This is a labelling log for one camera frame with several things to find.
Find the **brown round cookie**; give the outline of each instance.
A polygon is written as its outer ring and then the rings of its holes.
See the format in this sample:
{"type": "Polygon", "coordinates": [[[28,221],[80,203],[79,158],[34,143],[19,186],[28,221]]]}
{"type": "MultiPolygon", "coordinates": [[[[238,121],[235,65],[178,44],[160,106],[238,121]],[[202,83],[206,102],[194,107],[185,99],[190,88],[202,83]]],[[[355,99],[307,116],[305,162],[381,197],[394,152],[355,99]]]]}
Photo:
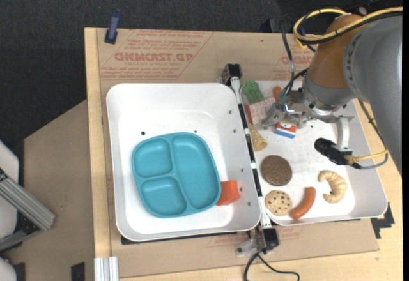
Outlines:
{"type": "Polygon", "coordinates": [[[281,190],[272,190],[265,198],[266,208],[275,216],[287,215],[293,208],[290,196],[281,190]]]}
{"type": "Polygon", "coordinates": [[[291,180],[293,171],[285,158],[270,155],[261,163],[261,175],[273,186],[285,186],[291,180]]]}

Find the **teal divided plate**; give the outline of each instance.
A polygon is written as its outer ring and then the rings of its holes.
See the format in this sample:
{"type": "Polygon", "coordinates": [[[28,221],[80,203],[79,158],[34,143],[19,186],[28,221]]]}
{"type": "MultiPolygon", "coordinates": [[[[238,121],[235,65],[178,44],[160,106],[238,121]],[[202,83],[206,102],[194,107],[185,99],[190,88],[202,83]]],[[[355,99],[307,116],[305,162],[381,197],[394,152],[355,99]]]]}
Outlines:
{"type": "Polygon", "coordinates": [[[132,172],[144,207],[158,217],[198,213],[220,197],[212,153],[193,133],[170,133],[140,142],[132,153],[132,172]]]}

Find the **hot dog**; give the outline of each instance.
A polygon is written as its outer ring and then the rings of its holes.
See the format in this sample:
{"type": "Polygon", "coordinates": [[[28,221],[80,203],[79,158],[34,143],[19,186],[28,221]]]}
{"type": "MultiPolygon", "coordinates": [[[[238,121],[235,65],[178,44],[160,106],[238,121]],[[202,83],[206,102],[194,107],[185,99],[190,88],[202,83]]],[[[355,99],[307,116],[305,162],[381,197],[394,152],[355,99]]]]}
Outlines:
{"type": "Polygon", "coordinates": [[[298,220],[301,216],[304,216],[313,206],[315,201],[316,190],[313,187],[307,188],[305,191],[304,199],[299,206],[293,209],[290,216],[295,220],[298,220]]]}

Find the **blue clip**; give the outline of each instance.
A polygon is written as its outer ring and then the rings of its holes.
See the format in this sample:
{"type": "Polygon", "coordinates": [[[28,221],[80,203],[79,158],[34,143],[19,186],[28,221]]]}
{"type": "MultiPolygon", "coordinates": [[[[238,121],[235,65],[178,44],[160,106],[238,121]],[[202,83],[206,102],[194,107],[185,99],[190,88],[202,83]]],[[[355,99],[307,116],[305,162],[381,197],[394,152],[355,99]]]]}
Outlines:
{"type": "Polygon", "coordinates": [[[109,25],[109,29],[107,30],[107,34],[105,36],[105,43],[115,43],[116,36],[118,32],[116,29],[120,24],[121,20],[121,10],[115,10],[111,16],[111,24],[109,25]]]}

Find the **dark gray floor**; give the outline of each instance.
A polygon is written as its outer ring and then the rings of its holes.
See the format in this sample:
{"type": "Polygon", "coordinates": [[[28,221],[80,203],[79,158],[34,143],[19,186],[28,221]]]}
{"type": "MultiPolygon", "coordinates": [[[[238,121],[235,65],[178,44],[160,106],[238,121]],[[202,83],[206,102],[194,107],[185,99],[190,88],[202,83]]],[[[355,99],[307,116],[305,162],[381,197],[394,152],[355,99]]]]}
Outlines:
{"type": "Polygon", "coordinates": [[[258,32],[268,18],[366,1],[0,0],[0,140],[13,147],[86,98],[83,29],[108,27],[116,8],[120,27],[258,32]]]}

